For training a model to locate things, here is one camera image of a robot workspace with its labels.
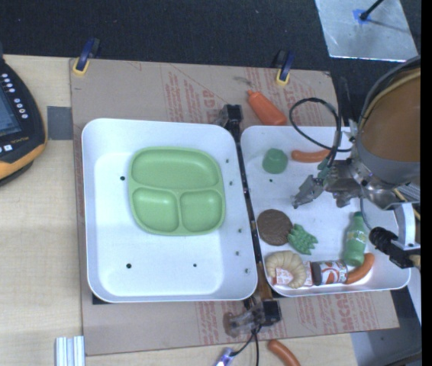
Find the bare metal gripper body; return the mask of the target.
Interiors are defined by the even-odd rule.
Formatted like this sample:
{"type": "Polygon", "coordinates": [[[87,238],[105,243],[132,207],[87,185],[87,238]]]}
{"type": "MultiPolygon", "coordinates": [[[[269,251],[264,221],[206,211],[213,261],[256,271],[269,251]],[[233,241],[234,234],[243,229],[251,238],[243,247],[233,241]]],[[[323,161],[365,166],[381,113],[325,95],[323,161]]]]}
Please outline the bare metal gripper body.
{"type": "Polygon", "coordinates": [[[398,205],[396,186],[384,181],[366,167],[359,159],[335,160],[324,179],[324,190],[334,199],[338,191],[360,189],[366,199],[382,210],[391,210],[398,205]]]}

